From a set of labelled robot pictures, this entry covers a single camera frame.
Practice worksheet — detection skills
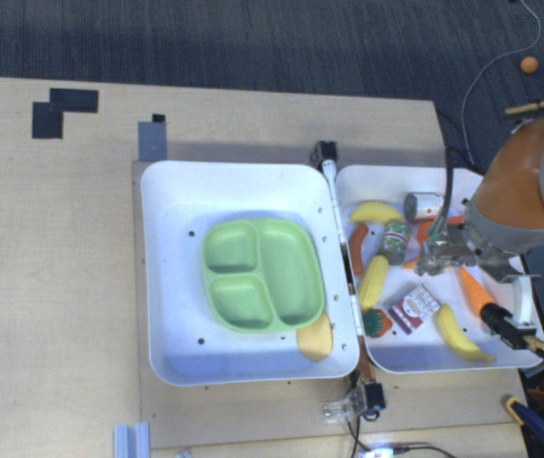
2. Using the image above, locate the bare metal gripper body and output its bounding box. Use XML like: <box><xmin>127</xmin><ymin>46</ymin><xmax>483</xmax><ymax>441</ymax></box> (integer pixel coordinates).
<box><xmin>414</xmin><ymin>223</ymin><xmax>482</xmax><ymax>278</ymax></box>

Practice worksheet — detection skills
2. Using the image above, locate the silver can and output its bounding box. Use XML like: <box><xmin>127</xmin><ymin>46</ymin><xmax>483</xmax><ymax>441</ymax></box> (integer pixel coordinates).
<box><xmin>402</xmin><ymin>191</ymin><xmax>446</xmax><ymax>222</ymax></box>

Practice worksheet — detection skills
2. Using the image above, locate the green and white can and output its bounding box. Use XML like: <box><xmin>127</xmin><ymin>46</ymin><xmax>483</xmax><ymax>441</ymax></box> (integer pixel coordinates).
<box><xmin>378</xmin><ymin>219</ymin><xmax>413</xmax><ymax>266</ymax></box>

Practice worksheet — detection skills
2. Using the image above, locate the red and white carton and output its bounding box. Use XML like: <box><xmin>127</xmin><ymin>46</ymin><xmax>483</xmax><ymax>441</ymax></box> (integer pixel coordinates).
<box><xmin>387</xmin><ymin>283</ymin><xmax>442</xmax><ymax>336</ymax></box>

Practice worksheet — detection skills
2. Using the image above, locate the yellow banana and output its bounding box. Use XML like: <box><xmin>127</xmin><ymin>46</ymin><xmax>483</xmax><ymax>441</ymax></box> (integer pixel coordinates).
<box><xmin>435</xmin><ymin>302</ymin><xmax>494</xmax><ymax>364</ymax></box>
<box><xmin>348</xmin><ymin>200</ymin><xmax>405</xmax><ymax>225</ymax></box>

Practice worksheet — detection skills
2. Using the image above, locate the yellow corn cob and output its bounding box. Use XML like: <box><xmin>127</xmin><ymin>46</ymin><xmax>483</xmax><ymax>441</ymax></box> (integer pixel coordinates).
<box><xmin>357</xmin><ymin>254</ymin><xmax>390</xmax><ymax>312</ymax></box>

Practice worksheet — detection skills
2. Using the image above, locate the orange sausage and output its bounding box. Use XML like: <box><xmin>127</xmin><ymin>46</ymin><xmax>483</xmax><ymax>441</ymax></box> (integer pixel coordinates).
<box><xmin>347</xmin><ymin>222</ymin><xmax>370</xmax><ymax>277</ymax></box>

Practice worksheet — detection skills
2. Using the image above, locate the red strawberry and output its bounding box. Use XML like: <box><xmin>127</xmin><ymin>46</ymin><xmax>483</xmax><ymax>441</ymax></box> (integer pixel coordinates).
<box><xmin>361</xmin><ymin>307</ymin><xmax>394</xmax><ymax>340</ymax></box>

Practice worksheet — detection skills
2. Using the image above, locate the white plastic tray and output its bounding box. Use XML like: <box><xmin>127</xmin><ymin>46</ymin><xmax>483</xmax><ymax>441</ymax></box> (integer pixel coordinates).
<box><xmin>335</xmin><ymin>163</ymin><xmax>544</xmax><ymax>375</ymax></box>
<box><xmin>139</xmin><ymin>159</ymin><xmax>362</xmax><ymax>388</ymax></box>

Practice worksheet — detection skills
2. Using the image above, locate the yellow bread piece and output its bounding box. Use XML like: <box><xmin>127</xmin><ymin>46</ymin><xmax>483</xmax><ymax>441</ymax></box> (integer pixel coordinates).
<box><xmin>296</xmin><ymin>311</ymin><xmax>335</xmax><ymax>364</ymax></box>

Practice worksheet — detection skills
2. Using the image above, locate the green divided plate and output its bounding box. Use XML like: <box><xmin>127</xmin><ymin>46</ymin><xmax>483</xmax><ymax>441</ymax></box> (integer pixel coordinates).
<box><xmin>200</xmin><ymin>218</ymin><xmax>327</xmax><ymax>334</ymax></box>

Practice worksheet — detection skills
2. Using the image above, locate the wooden stick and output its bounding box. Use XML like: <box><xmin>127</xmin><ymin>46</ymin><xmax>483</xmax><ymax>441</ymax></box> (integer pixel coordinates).
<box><xmin>504</xmin><ymin>92</ymin><xmax>544</xmax><ymax>115</ymax></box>

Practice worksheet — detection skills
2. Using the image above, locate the black cylinder on white bracket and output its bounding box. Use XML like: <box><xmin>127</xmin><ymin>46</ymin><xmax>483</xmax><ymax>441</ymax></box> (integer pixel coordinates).
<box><xmin>479</xmin><ymin>274</ymin><xmax>541</xmax><ymax>351</ymax></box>

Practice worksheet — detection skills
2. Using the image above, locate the black block with wires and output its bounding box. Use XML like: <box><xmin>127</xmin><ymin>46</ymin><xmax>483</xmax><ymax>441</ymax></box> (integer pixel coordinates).
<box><xmin>309</xmin><ymin>139</ymin><xmax>340</xmax><ymax>169</ymax></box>
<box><xmin>361</xmin><ymin>381</ymin><xmax>388</xmax><ymax>414</ymax></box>

